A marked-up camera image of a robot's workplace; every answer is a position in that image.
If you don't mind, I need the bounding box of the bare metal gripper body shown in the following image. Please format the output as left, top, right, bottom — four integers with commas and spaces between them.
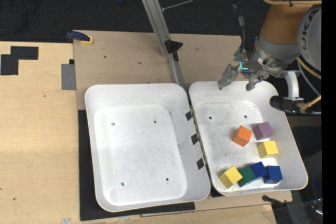
238, 49, 290, 80

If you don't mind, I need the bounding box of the purple cube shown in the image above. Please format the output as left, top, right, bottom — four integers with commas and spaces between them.
251, 121, 274, 141

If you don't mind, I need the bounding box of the white plastic tray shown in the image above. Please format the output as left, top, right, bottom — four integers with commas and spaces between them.
84, 82, 212, 213
188, 80, 309, 197

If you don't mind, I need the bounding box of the orange cube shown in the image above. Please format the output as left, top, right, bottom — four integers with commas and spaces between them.
232, 125, 253, 147

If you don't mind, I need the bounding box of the yellow cube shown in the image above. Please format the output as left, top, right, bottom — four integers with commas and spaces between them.
257, 140, 280, 159
218, 165, 244, 189

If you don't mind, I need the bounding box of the blue cube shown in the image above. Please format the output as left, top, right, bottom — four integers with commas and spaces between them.
249, 161, 269, 179
262, 165, 284, 185

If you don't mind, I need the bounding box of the green cube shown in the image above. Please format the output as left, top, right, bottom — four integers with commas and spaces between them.
237, 166, 258, 188

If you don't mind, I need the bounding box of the brown cardboard board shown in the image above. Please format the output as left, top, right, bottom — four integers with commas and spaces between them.
72, 30, 294, 218

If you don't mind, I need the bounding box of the black cylinder on white bracket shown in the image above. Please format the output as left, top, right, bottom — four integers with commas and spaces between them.
269, 70, 306, 114

